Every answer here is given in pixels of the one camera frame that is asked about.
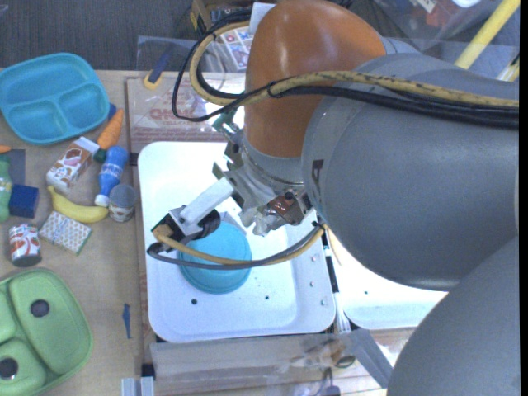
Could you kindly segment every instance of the green plastic tray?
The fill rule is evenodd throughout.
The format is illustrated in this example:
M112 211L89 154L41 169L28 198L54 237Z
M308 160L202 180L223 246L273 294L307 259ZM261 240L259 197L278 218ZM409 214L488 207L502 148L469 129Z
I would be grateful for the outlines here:
M78 301L55 273L33 269L0 282L2 396L34 396L63 383L92 346Z

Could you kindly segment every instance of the toy banana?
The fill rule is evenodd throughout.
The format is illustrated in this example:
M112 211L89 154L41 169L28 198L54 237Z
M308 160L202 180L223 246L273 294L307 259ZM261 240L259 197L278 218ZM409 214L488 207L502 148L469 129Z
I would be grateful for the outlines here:
M81 223L96 223L108 215L108 209L106 207L75 204L65 196L60 195L54 186L48 186L48 191L51 194L53 209L70 219L77 220Z

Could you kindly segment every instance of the small can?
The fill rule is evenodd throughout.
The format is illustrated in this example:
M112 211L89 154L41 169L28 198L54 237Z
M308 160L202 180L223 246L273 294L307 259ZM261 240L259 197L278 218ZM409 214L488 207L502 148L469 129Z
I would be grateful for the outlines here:
M9 229L11 261L17 267L29 267L42 260L39 229L31 224L18 224Z

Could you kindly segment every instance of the wooden table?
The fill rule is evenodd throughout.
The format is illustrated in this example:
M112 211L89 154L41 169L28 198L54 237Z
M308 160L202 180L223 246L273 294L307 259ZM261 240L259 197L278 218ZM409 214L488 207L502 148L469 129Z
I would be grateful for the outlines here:
M110 101L125 108L125 80L135 72L97 72ZM96 140L103 125L86 133ZM129 147L128 127L124 125L119 144ZM0 144L26 153L27 186L39 188L39 204L34 219L11 217L0 224L0 280L21 271L13 266L8 247L8 230L16 224L32 223L41 227L52 210L46 190L45 174L68 147L70 139L48 146L28 144L17 137L0 116ZM70 199L76 203L93 205L98 191L97 174L101 167L93 163L73 188ZM132 167L126 166L121 179L132 182ZM72 378L51 389L54 396L73 394L113 395L120 393L121 379L139 376L144 358L141 308L139 303L138 251L136 224L132 219L117 223L107 217L90 224L92 236L80 255L41 242L43 260L35 267L57 273L68 284L86 314L93 333L93 352L89 362ZM127 337L122 314L125 304L130 306L131 338Z

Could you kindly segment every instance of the orange carrot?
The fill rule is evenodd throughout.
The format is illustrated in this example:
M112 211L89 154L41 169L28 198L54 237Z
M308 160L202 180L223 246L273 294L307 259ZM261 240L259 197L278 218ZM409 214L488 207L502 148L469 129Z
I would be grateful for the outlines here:
M123 117L125 112L119 109L112 118L108 121L105 129L102 130L97 143L102 149L108 149L113 145L117 145L121 135L121 126L123 125Z

